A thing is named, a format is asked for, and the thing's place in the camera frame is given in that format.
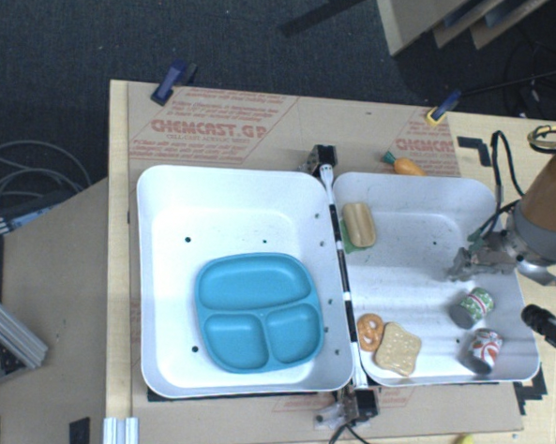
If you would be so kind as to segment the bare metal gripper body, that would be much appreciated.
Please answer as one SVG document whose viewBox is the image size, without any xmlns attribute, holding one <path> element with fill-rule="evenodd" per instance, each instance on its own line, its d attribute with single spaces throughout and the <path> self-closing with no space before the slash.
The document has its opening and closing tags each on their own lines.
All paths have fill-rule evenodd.
<svg viewBox="0 0 556 444">
<path fill-rule="evenodd" d="M 556 260 L 537 251 L 515 231 L 492 232 L 473 254 L 473 264 L 493 273 L 515 270 L 539 285 L 556 286 L 556 275 L 549 270 Z"/>
</svg>

